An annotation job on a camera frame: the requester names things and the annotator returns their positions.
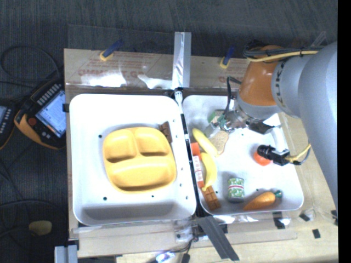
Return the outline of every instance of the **yellow cable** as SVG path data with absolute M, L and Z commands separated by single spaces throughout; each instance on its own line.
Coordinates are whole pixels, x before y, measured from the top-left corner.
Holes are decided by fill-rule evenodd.
M 287 58 L 288 56 L 294 56 L 294 55 L 313 55 L 318 52 L 319 52 L 318 50 L 305 50 L 301 52 L 292 52 L 292 53 L 286 53 L 286 54 L 266 56 L 265 58 L 260 58 L 260 59 L 253 59 L 253 58 L 247 58 L 247 59 L 252 62 L 260 62 L 260 61 L 275 60 L 280 58 Z
M 297 154 L 295 156 L 289 156 L 289 157 L 286 157 L 285 159 L 288 160 L 290 163 L 297 161 L 302 155 L 305 155 L 310 148 L 311 148 L 311 143 L 309 143 L 307 147 L 300 154 Z

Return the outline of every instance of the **orange cap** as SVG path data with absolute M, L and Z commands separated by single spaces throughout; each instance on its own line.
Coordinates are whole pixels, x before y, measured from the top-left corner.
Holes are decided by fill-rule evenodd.
M 271 160 L 269 159 L 266 159 L 262 156 L 260 156 L 257 151 L 254 152 L 253 154 L 253 159 L 260 165 L 268 165 L 270 164 Z

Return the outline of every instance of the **screen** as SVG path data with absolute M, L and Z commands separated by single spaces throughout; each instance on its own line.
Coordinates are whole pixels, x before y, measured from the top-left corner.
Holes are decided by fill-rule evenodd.
M 65 92 L 59 92 L 36 117 L 59 138 L 66 132 L 66 113 L 63 111 Z
M 2 121 L 2 118 L 3 118 L 4 115 L 5 115 L 6 109 L 7 109 L 6 107 L 0 106 L 0 123 L 1 123 L 1 121 Z

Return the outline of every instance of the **banana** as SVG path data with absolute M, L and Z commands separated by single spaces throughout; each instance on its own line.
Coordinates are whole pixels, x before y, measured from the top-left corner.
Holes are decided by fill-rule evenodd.
M 208 154 L 218 157 L 217 148 L 209 141 L 205 134 L 199 129 L 193 129 L 193 137 L 197 141 L 197 143 L 201 146 L 201 148 Z
M 203 152 L 200 155 L 206 168 L 205 186 L 202 188 L 202 190 L 205 192 L 207 188 L 213 185 L 217 179 L 217 166 L 210 154 Z

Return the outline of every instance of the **blue clamp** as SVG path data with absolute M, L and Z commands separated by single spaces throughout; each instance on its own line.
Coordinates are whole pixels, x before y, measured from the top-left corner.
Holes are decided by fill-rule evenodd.
M 116 43 L 110 45 L 106 50 L 100 53 L 101 60 L 109 60 L 114 55 L 114 51 L 122 47 L 123 44 L 124 42 L 122 41 L 122 39 L 119 39 Z
M 229 50 L 227 51 L 226 56 L 224 56 L 221 61 L 220 61 L 220 67 L 221 68 L 227 68 L 229 65 L 229 60 L 232 57 L 234 53 L 234 45 L 230 46 Z

